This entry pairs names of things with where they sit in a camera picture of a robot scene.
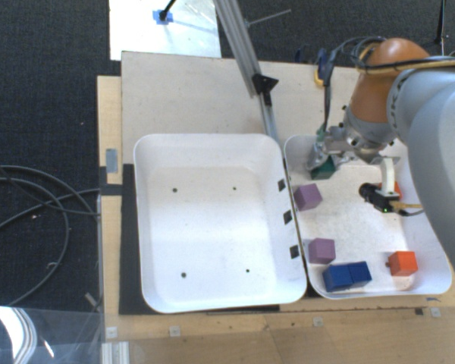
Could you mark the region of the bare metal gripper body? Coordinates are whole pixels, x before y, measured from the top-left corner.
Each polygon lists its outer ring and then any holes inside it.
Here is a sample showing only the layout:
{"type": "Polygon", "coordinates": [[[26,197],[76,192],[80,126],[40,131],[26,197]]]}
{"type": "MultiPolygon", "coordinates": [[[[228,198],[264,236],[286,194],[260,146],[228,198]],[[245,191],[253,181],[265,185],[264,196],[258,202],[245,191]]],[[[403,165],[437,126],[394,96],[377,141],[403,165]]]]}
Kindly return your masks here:
{"type": "Polygon", "coordinates": [[[367,164],[379,164],[380,152],[386,149],[392,140],[374,141],[364,137],[350,125],[332,126],[323,138],[323,153],[340,158],[359,158],[367,164]]]}

